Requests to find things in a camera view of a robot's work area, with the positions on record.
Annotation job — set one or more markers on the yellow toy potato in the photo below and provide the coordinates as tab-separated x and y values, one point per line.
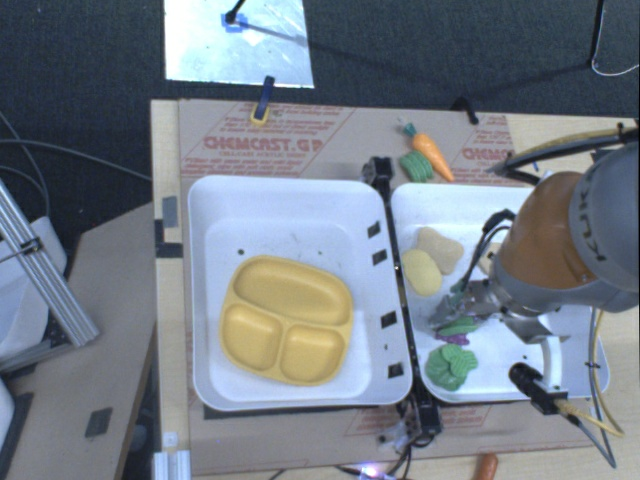
421	272

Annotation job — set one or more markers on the black cylinder on white bracket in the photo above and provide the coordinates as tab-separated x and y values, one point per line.
537	385

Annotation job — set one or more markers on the white plastic tray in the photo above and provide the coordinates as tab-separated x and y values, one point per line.
300	218
500	368

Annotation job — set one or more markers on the yellow divided plate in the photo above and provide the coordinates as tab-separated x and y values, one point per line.
285	313

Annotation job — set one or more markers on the orange carrot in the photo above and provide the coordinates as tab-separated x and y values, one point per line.
432	152

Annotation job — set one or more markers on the orange sausage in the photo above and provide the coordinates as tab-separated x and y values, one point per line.
486	467

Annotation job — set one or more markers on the beige toy biscuit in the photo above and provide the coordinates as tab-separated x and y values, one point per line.
440	248

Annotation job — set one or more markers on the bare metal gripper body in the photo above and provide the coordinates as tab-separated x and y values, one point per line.
492	299

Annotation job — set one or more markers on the brown cardboard board red print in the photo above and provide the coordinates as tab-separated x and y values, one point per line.
300	138

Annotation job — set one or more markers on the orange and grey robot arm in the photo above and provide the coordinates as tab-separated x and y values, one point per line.
565	238

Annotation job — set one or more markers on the green toy lettuce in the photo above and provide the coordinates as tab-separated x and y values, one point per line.
447	368

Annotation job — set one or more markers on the purple grapes with green leaf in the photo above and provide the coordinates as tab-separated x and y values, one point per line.
457	332

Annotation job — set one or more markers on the thin black rod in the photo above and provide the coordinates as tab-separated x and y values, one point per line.
400	278

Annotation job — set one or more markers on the green ribbed toy vegetable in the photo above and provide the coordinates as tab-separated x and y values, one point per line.
416	166

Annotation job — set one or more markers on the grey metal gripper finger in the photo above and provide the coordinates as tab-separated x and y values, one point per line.
470	313
441	312

